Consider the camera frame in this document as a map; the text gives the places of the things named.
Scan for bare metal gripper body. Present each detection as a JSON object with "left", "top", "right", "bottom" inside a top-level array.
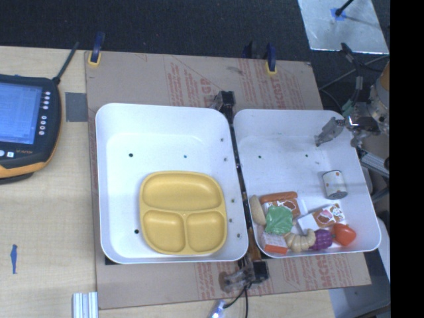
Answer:
[{"left": 344, "top": 94, "right": 391, "bottom": 137}]

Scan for white can with orange dots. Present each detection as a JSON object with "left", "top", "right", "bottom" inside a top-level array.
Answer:
[{"left": 321, "top": 169, "right": 349, "bottom": 201}]

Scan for white plastic tray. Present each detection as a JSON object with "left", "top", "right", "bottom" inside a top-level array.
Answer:
[
  {"left": 233, "top": 108, "right": 383, "bottom": 260},
  {"left": 95, "top": 102, "right": 250, "bottom": 266}
]

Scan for white carton with brown print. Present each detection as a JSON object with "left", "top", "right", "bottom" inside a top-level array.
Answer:
[{"left": 261, "top": 197, "right": 311, "bottom": 222}]

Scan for orange-brown toy sausage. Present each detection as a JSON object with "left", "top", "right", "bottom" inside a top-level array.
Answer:
[{"left": 258, "top": 191, "right": 299, "bottom": 206}]

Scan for white carton with pink print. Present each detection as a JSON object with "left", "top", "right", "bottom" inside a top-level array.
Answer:
[{"left": 296, "top": 202, "right": 348, "bottom": 234}]

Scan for orange toy pepper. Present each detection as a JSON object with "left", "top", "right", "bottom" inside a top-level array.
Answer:
[{"left": 331, "top": 223, "right": 358, "bottom": 248}]

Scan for thin black and white rod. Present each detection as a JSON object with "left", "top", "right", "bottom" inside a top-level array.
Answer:
[{"left": 227, "top": 109, "right": 258, "bottom": 262}]

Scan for green toy lettuce leaf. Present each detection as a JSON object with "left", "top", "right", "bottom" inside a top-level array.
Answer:
[{"left": 264, "top": 204, "right": 294, "bottom": 236}]

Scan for purple toy grapes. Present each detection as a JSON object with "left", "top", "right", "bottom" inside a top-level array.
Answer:
[{"left": 309, "top": 229, "right": 334, "bottom": 252}]

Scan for beige toy bread roll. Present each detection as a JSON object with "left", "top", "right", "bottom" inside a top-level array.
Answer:
[{"left": 248, "top": 195, "right": 268, "bottom": 227}]

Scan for beige toy croissant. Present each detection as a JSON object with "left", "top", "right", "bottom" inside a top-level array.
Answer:
[{"left": 284, "top": 228, "right": 317, "bottom": 254}]

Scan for orange and white small carton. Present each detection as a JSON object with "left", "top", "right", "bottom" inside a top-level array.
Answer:
[{"left": 260, "top": 231, "right": 290, "bottom": 256}]

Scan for yellow divided plate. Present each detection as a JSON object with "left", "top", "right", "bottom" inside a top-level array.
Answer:
[{"left": 138, "top": 170, "right": 229, "bottom": 256}]

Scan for brown cardboard board red print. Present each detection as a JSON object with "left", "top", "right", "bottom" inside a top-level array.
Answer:
[{"left": 84, "top": 50, "right": 373, "bottom": 311}]

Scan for black block with thin wires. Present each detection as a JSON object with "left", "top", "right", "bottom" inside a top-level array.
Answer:
[
  {"left": 219, "top": 257, "right": 270, "bottom": 292},
  {"left": 211, "top": 90, "right": 237, "bottom": 113}
]

